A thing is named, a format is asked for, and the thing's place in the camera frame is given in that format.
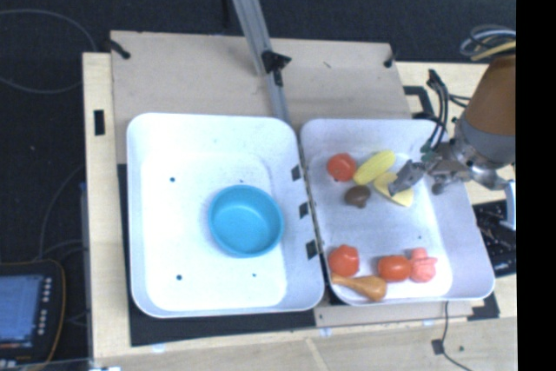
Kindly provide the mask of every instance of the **white tray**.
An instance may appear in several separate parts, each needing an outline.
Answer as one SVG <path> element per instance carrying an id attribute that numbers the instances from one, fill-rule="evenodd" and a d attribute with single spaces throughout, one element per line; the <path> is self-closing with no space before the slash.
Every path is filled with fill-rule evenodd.
<path id="1" fill-rule="evenodd" d="M 436 196 L 431 192 L 432 179 L 425 176 L 414 186 L 414 202 L 408 208 L 371 188 L 367 206 L 359 209 L 343 201 L 354 182 L 335 182 L 326 170 L 328 159 L 336 153 L 348 152 L 359 165 L 373 153 L 391 149 L 396 154 L 391 170 L 397 172 L 407 159 L 420 160 L 420 147 L 433 128 L 432 122 L 422 120 L 318 119 L 301 129 L 315 218 L 326 256 L 342 244 L 355 246 L 361 258 L 358 275 L 377 275 L 376 262 L 381 256 L 408 255 L 412 248 L 424 247 L 438 258 L 436 276 L 430 282 L 389 283 L 380 303 L 333 285 L 347 304 L 480 299 L 493 290 L 491 262 L 462 183 L 452 184 Z"/>
<path id="2" fill-rule="evenodd" d="M 148 113 L 128 126 L 131 292 L 154 317 L 301 311 L 324 292 L 294 131 L 274 118 Z M 212 197 L 265 190 L 284 214 L 281 243 L 234 258 L 209 233 Z"/>

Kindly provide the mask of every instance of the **blue plate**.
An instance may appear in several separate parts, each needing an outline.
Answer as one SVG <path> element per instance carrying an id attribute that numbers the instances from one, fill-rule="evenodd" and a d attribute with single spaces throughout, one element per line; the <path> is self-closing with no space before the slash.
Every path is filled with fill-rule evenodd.
<path id="1" fill-rule="evenodd" d="M 248 185 L 225 188 L 208 208 L 208 225 L 218 245 L 231 255 L 266 254 L 284 233 L 284 218 L 264 190 Z"/>

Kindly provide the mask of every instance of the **toy food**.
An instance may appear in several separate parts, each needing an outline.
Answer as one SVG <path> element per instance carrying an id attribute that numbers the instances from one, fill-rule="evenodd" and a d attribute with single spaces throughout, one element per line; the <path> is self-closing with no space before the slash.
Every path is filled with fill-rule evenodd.
<path id="1" fill-rule="evenodd" d="M 338 153 L 327 163 L 327 171 L 336 181 L 349 181 L 354 177 L 356 170 L 357 163 L 349 153 Z"/>
<path id="2" fill-rule="evenodd" d="M 344 201 L 352 204 L 359 209 L 363 209 L 367 205 L 367 200 L 371 196 L 371 189 L 367 186 L 353 186 L 344 195 Z"/>
<path id="3" fill-rule="evenodd" d="M 397 175 L 394 172 L 385 172 L 374 180 L 373 185 L 379 192 L 381 192 L 381 194 L 383 194 L 388 199 L 408 208 L 414 201 L 413 188 L 402 190 L 394 196 L 390 196 L 390 192 L 388 192 L 388 184 L 395 181 L 396 178 Z"/>
<path id="4" fill-rule="evenodd" d="M 332 273 L 331 279 L 333 284 L 351 288 L 355 292 L 370 298 L 372 301 L 382 300 L 387 292 L 386 281 L 375 275 L 348 278 Z"/>
<path id="5" fill-rule="evenodd" d="M 359 252 L 353 246 L 342 244 L 328 255 L 328 266 L 332 272 L 350 277 L 359 270 Z"/>
<path id="6" fill-rule="evenodd" d="M 355 183 L 360 186 L 369 184 L 378 175 L 390 169 L 395 161 L 396 155 L 392 150 L 382 150 L 371 156 L 355 171 Z"/>
<path id="7" fill-rule="evenodd" d="M 379 276 L 387 282 L 403 282 L 411 270 L 411 262 L 404 255 L 383 256 L 378 263 Z"/>
<path id="8" fill-rule="evenodd" d="M 415 248 L 411 251 L 411 278 L 414 282 L 430 282 L 436 275 L 437 258 L 430 257 L 425 248 Z"/>

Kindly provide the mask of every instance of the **brown toy egg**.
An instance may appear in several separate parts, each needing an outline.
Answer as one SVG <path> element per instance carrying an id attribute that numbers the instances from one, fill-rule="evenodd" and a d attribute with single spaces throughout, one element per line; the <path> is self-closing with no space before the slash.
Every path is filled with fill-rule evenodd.
<path id="1" fill-rule="evenodd" d="M 344 195 L 347 204 L 363 209 L 367 205 L 367 200 L 371 196 L 371 189 L 367 186 L 353 186 Z"/>

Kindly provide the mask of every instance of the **red toy tomato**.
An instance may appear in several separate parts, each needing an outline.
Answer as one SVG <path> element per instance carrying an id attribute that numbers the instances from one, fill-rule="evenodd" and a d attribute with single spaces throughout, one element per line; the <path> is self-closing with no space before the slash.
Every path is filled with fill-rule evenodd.
<path id="1" fill-rule="evenodd" d="M 343 277 L 355 275 L 359 270 L 359 252 L 352 246 L 342 244 L 328 256 L 328 266 L 332 272 Z"/>
<path id="2" fill-rule="evenodd" d="M 403 282 L 411 274 L 411 262 L 403 255 L 383 256 L 378 269 L 379 276 L 387 282 Z"/>
<path id="3" fill-rule="evenodd" d="M 349 153 L 338 153 L 327 163 L 327 171 L 336 181 L 349 181 L 354 177 L 356 170 L 357 163 Z"/>

